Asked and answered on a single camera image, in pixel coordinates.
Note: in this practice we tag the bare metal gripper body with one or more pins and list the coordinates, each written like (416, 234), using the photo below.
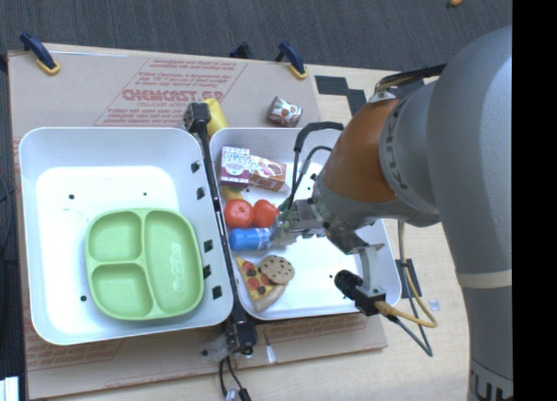
(304, 218)

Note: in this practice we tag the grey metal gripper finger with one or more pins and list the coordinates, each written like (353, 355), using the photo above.
(283, 237)

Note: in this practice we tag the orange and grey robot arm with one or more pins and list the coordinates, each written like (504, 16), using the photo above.
(461, 138)

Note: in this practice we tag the red pepper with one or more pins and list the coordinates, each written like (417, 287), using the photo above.
(264, 213)

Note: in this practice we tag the brown chocolate chip biscuit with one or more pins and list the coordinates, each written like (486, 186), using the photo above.
(277, 269)

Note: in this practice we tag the blue bottle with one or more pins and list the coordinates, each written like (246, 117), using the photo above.
(248, 239)

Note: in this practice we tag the red tomato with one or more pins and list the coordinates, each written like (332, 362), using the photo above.
(238, 213)

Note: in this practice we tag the white plastic tray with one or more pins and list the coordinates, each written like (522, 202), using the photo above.
(52, 238)
(322, 273)

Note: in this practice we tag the pizza slice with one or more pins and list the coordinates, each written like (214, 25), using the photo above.
(257, 288)

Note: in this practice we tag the orange carton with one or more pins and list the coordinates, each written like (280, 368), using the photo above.
(269, 173)

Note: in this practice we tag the yellow banana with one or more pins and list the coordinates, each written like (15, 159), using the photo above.
(231, 193)

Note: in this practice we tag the thin black and white rod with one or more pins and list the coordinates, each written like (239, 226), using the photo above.
(217, 212)

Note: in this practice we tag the purple carton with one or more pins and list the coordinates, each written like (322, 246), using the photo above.
(235, 166)

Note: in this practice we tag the white can with red print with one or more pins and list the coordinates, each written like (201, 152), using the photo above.
(283, 112)

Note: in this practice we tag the green divided plate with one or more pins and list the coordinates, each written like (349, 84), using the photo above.
(169, 251)

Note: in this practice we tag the brown cardboard board red print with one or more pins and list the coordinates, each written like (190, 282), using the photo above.
(109, 86)

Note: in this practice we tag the orange carrot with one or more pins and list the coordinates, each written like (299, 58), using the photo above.
(457, 0)

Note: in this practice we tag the black cylinder on white bracket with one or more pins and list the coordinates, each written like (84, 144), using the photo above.
(357, 286)

